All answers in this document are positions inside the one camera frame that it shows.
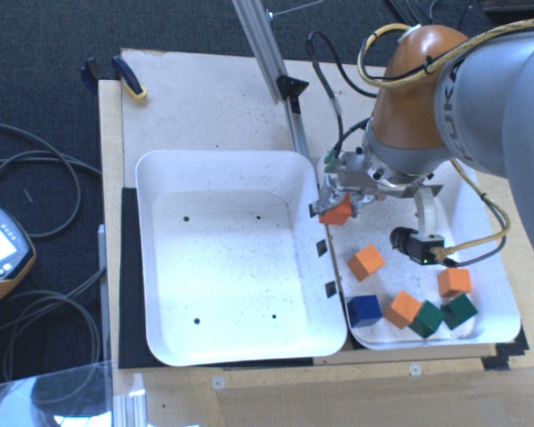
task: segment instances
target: blue block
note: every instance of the blue block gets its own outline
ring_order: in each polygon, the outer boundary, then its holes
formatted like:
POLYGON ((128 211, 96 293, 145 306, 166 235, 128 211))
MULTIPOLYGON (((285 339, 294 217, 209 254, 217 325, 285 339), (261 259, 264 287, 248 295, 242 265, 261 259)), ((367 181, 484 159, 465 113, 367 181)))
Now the blue block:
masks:
POLYGON ((350 327, 372 326, 382 317, 380 304, 373 294, 354 297, 347 309, 350 327))

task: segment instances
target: green block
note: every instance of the green block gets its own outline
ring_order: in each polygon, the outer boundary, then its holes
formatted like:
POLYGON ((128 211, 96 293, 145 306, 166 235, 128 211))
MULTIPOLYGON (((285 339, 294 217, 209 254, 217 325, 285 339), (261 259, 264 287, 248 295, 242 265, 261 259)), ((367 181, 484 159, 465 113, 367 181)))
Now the green block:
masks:
POLYGON ((478 313, 466 294, 461 294, 448 304, 443 305, 441 311, 445 313, 445 324, 447 324, 451 330, 455 329, 457 326, 461 326, 464 322, 478 313))
POLYGON ((416 334, 427 338, 439 329, 443 316, 444 314, 441 310, 429 301, 425 301, 421 304, 421 309, 419 309, 415 319, 408 327, 416 334))

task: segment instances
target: orange cube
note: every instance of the orange cube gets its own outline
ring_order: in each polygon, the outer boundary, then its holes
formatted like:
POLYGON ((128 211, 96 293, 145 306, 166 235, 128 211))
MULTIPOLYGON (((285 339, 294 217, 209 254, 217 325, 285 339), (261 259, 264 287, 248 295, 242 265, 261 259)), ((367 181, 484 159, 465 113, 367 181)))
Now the orange cube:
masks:
POLYGON ((447 268, 437 276, 437 284, 441 297, 455 297, 473 291, 469 269, 447 268))
POLYGON ((383 317, 399 329, 409 326, 421 309, 421 302, 405 291, 400 291, 384 310, 383 317))
POLYGON ((373 244, 362 248, 348 261, 348 267, 354 272, 354 275, 359 281, 362 281, 371 273, 376 272, 384 264, 384 258, 373 244))
POLYGON ((350 193, 346 193, 342 203, 334 209, 327 210, 322 216, 319 216, 319 222, 342 226, 351 216, 352 205, 350 204, 350 193))

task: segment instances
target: blue clamp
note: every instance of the blue clamp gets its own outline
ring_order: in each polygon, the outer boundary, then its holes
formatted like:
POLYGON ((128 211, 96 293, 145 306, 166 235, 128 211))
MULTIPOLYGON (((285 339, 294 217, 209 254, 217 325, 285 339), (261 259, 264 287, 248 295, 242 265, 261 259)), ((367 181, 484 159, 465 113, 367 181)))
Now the blue clamp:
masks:
POLYGON ((111 59, 111 64, 125 81, 125 90, 129 93, 129 95, 131 95, 134 100, 144 100, 146 97, 146 89, 136 78, 136 75, 133 73, 131 67, 129 67, 128 64, 118 55, 115 55, 111 59))

